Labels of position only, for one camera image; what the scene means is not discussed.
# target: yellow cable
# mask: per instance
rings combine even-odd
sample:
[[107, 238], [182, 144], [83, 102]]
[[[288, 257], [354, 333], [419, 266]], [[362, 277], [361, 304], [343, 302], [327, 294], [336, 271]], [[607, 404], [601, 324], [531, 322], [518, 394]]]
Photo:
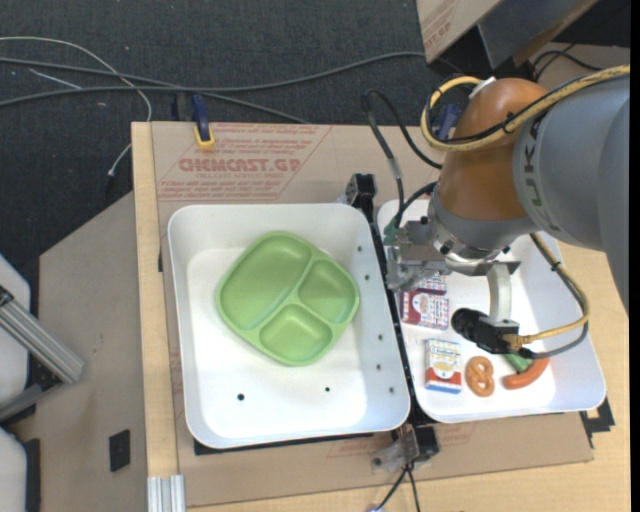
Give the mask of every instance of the yellow cable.
[[[426, 139], [426, 141], [432, 147], [442, 150], [442, 151], [472, 151], [474, 149], [479, 149], [481, 147], [486, 146], [487, 144], [491, 144], [497, 140], [500, 140], [502, 137], [506, 136], [508, 133], [512, 133], [517, 130], [525, 121], [531, 119], [532, 117], [537, 116], [541, 112], [547, 110], [551, 106], [558, 103], [560, 100], [566, 98], [567, 96], [574, 94], [585, 87], [590, 85], [604, 82], [606, 80], [611, 80], [612, 78], [621, 77], [624, 75], [629, 75], [631, 73], [631, 65], [623, 65], [616, 66], [613, 68], [607, 68], [602, 71], [598, 71], [596, 73], [592, 73], [590, 75], [585, 75], [576, 80], [573, 80], [563, 86], [558, 87], [557, 89], [551, 91], [546, 96], [544, 96], [541, 100], [530, 104], [528, 107], [524, 108], [518, 114], [513, 116], [504, 127], [495, 132], [479, 138], [477, 140], [472, 140], [470, 142], [446, 142], [436, 139], [430, 132], [429, 127], [427, 125], [427, 109], [425, 108], [422, 112], [422, 116], [420, 118], [420, 128], [422, 130], [422, 135]], [[429, 108], [433, 108], [435, 104], [440, 100], [442, 95], [452, 89], [453, 87], [457, 87], [462, 84], [478, 84], [481, 80], [466, 76], [466, 77], [458, 77], [452, 80], [445, 82], [441, 85], [431, 96], [429, 101]]]
[[[536, 246], [543, 254], [545, 259], [549, 262], [553, 262], [555, 260], [554, 254], [549, 249], [549, 246], [543, 242], [543, 240], [536, 234], [532, 233], [531, 238], [535, 242]], [[585, 295], [582, 288], [578, 286], [578, 284], [573, 280], [573, 278], [567, 273], [562, 263], [554, 264], [555, 271], [565, 278], [571, 286], [575, 290], [576, 294], [582, 300], [582, 316], [576, 320], [575, 322], [571, 322], [570, 324], [564, 325], [562, 327], [555, 327], [553, 329], [548, 329], [546, 331], [539, 332], [537, 334], [506, 334], [503, 336], [503, 339], [509, 342], [514, 348], [520, 348], [522, 345], [526, 345], [527, 343], [531, 343], [535, 340], [541, 340], [544, 338], [550, 338], [551, 336], [557, 336], [558, 334], [562, 334], [567, 331], [571, 331], [576, 329], [577, 327], [583, 326], [589, 320], [590, 306], [589, 299]]]

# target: black floor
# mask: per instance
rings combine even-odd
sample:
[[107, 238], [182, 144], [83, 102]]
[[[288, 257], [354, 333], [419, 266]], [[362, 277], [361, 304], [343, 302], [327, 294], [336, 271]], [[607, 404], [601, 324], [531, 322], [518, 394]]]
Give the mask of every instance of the black floor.
[[[630, 46], [629, 1], [602, 0], [557, 40]], [[278, 81], [399, 51], [422, 50], [411, 0], [5, 0], [0, 39], [39, 36], [84, 46], [117, 70], [192, 86]], [[0, 56], [100, 67], [82, 52], [33, 41], [0, 41]], [[479, 36], [469, 32], [427, 66], [422, 58], [389, 59], [303, 85], [236, 94], [312, 123], [364, 124], [359, 97], [385, 92], [408, 124], [452, 66], [488, 75]], [[33, 68], [77, 86], [118, 80]], [[499, 75], [526, 75], [505, 65]], [[28, 66], [0, 63], [0, 254], [21, 269], [131, 190], [130, 158], [111, 187], [107, 171], [129, 142], [131, 121], [146, 107], [131, 92], [101, 92], [3, 101], [70, 87]], [[172, 95], [149, 92], [153, 118], [171, 119]], [[257, 110], [207, 100], [219, 121], [288, 122]], [[392, 118], [380, 113], [381, 123]]]

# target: white cable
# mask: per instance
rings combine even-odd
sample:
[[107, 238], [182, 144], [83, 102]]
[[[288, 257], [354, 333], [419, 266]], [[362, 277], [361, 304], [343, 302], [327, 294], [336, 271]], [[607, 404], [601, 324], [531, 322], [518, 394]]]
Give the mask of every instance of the white cable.
[[[92, 59], [98, 61], [100, 64], [102, 64], [105, 68], [107, 68], [109, 71], [111, 71], [115, 75], [119, 74], [109, 63], [105, 62], [103, 59], [98, 57], [92, 51], [87, 50], [86, 48], [84, 48], [84, 47], [82, 47], [82, 46], [80, 46], [78, 44], [71, 43], [69, 41], [63, 41], [63, 40], [60, 40], [60, 39], [50, 39], [48, 37], [37, 37], [37, 36], [7, 36], [7, 37], [0, 37], [0, 42], [3, 42], [3, 41], [41, 41], [41, 42], [44, 42], [44, 43], [54, 43], [54, 44], [62, 44], [62, 45], [65, 45], [65, 46], [70, 46], [71, 48], [75, 48], [76, 50], [80, 50], [81, 52], [87, 54]], [[122, 76], [119, 76], [118, 78], [120, 80], [122, 80], [125, 84], [127, 84], [127, 85], [133, 87], [134, 89], [136, 89], [136, 92], [140, 95], [140, 97], [144, 100], [145, 104], [147, 105], [147, 121], [146, 122], [148, 123], [149, 121], [151, 121], [151, 117], [153, 115], [153, 107], [151, 106], [151, 102], [149, 101], [149, 98], [147, 98], [147, 96], [140, 89], [136, 88], [136, 86], [134, 84], [132, 84], [131, 82], [129, 82], [129, 80], [127, 80], [126, 78], [124, 78]], [[128, 144], [127, 147], [124, 148], [124, 150], [120, 153], [118, 158], [116, 158], [116, 161], [113, 163], [113, 165], [111, 166], [111, 168], [107, 172], [107, 175], [110, 178], [112, 178], [115, 175], [116, 167], [120, 163], [120, 160], [122, 160], [124, 155], [126, 155], [127, 151], [129, 151], [130, 149], [131, 149], [131, 144]]]

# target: green plate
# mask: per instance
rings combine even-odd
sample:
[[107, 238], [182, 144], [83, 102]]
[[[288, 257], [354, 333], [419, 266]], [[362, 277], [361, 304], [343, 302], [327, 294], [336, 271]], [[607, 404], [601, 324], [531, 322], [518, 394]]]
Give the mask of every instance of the green plate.
[[256, 240], [216, 290], [220, 316], [237, 334], [287, 365], [313, 363], [358, 309], [353, 277], [331, 256], [291, 233]]

